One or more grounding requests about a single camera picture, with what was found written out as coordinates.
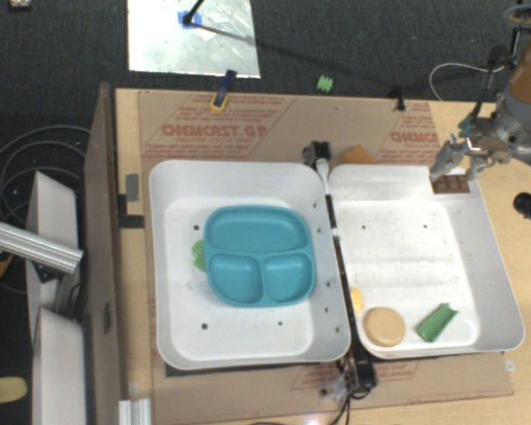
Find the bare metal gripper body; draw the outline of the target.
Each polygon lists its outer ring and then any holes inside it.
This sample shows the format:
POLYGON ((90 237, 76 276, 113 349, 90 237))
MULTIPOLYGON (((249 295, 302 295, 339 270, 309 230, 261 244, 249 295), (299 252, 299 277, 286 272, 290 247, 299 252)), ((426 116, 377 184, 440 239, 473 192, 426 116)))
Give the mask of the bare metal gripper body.
POLYGON ((497 164, 518 160, 531 166, 531 131, 513 117, 476 118, 461 123, 461 137, 469 151, 493 152, 497 164))

